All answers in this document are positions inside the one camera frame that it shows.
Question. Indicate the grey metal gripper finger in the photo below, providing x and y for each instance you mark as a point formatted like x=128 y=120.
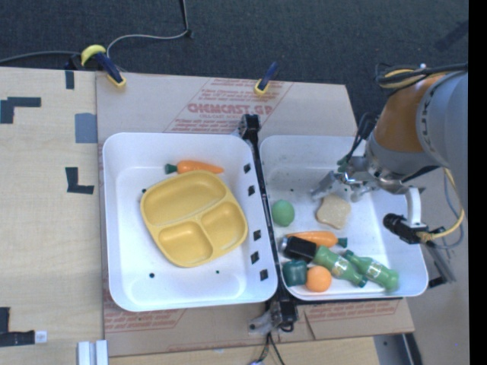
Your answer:
x=358 y=193
x=327 y=185

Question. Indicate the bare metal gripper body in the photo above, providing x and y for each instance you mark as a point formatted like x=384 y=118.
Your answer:
x=367 y=175

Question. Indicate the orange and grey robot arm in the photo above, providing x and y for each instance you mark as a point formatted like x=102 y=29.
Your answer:
x=426 y=127

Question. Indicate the beige bread slice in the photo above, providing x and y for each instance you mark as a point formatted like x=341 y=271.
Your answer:
x=334 y=212

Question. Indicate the white plastic tray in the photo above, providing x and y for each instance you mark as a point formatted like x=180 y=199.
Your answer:
x=304 y=165
x=129 y=219

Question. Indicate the green ball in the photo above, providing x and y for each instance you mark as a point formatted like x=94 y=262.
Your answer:
x=283 y=213

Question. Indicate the orange carrot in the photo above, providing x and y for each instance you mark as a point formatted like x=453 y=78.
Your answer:
x=198 y=167
x=316 y=237

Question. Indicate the thin black rod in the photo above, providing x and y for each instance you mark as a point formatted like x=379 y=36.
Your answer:
x=263 y=200

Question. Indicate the green plastic bottle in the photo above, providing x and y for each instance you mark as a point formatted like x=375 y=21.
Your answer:
x=336 y=265
x=376 y=271

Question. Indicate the green bell pepper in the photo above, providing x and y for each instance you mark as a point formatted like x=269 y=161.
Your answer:
x=295 y=273

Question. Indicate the orange fruit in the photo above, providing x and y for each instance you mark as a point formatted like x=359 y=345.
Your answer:
x=318 y=279

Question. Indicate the yellow divided plate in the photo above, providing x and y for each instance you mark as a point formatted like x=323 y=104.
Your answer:
x=182 y=200

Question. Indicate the brown cardboard board, red print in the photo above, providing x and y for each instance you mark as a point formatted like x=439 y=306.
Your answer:
x=160 y=105

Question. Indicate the black cylinder on white bracket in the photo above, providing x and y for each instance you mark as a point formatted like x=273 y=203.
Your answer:
x=412 y=207

